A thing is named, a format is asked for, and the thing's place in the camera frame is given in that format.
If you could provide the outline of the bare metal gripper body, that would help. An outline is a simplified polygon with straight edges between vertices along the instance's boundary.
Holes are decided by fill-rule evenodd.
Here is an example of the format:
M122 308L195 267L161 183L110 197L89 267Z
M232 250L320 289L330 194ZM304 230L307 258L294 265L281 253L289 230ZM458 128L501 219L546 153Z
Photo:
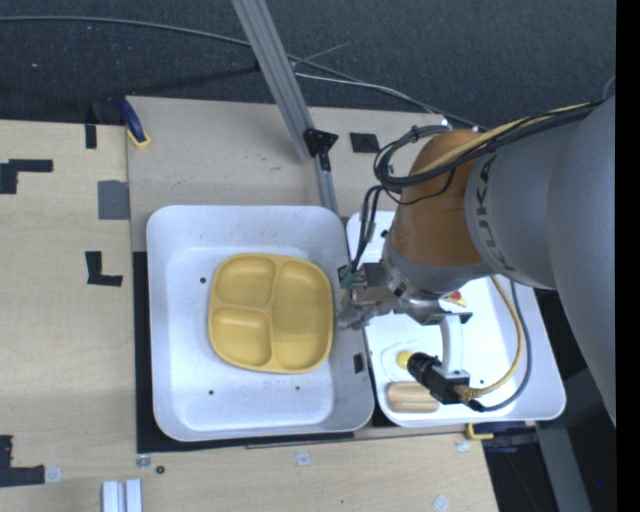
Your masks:
M353 285L354 308L380 304L384 315L405 314L418 324L437 324L446 315L439 295L416 287L386 261L364 263Z

